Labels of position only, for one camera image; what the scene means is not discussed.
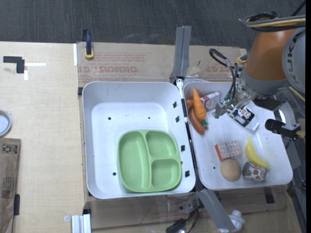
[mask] light wood surface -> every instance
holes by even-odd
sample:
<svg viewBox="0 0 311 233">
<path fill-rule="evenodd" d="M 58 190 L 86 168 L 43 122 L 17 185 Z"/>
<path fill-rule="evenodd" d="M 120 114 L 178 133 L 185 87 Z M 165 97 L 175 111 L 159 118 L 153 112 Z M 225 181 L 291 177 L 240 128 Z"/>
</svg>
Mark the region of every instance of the light wood surface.
<svg viewBox="0 0 311 233">
<path fill-rule="evenodd" d="M 12 115 L 5 136 L 21 139 L 17 193 L 19 216 L 14 233 L 69 233 L 66 215 L 81 215 L 84 184 L 77 67 L 72 44 L 0 42 L 3 56 L 20 56 L 28 67 L 28 81 L 16 74 L 16 64 L 0 62 L 0 108 Z M 245 214 L 242 233 L 301 232 L 294 206 L 286 196 L 284 210 Z M 171 223 L 117 227 L 94 232 L 165 232 Z M 192 232 L 218 232 L 210 218 L 202 218 Z"/>
</svg>

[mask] toy banana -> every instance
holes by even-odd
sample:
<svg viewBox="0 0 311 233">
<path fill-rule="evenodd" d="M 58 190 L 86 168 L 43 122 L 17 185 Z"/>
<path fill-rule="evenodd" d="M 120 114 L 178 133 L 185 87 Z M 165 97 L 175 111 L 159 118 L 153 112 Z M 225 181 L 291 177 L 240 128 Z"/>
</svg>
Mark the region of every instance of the toy banana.
<svg viewBox="0 0 311 233">
<path fill-rule="evenodd" d="M 257 154 L 256 154 L 256 151 L 254 149 L 254 146 L 251 142 L 251 138 L 248 137 L 247 138 L 247 144 L 245 146 L 245 154 L 248 158 L 248 160 L 255 164 L 255 165 L 258 165 L 258 166 L 262 166 L 266 169 L 269 168 L 269 165 L 268 163 L 266 163 L 264 160 L 262 160 Z"/>
</svg>

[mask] green divided plate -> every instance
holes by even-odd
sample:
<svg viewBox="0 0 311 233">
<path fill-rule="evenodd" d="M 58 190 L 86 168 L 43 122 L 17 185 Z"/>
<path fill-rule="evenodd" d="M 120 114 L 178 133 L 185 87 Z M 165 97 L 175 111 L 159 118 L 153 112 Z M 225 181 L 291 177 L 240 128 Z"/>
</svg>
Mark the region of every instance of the green divided plate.
<svg viewBox="0 0 311 233">
<path fill-rule="evenodd" d="M 181 179 L 181 163 L 173 136 L 159 130 L 134 130 L 118 142 L 122 184 L 133 192 L 173 189 Z"/>
</svg>

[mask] brown package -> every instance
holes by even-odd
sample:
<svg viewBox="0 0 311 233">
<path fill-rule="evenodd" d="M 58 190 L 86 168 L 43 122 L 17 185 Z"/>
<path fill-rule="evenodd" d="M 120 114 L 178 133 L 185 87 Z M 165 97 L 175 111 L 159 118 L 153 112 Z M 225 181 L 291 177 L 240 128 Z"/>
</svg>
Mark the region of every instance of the brown package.
<svg viewBox="0 0 311 233">
<path fill-rule="evenodd" d="M 17 186 L 20 139 L 0 138 L 0 233 L 11 233 Z"/>
</svg>

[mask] toy hot dog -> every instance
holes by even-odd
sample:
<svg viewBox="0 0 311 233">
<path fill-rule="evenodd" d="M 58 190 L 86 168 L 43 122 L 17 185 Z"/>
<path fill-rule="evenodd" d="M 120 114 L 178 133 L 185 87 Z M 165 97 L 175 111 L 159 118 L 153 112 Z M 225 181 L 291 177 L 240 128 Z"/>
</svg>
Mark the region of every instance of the toy hot dog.
<svg viewBox="0 0 311 233">
<path fill-rule="evenodd" d="M 195 130 L 198 133 L 203 134 L 204 131 L 205 131 L 205 128 L 201 124 L 199 119 L 197 118 L 197 116 L 195 114 L 195 111 L 194 111 L 194 107 L 189 107 L 189 109 L 188 109 L 188 116 L 189 116 L 190 122 L 193 125 L 193 127 L 195 128 Z"/>
</svg>

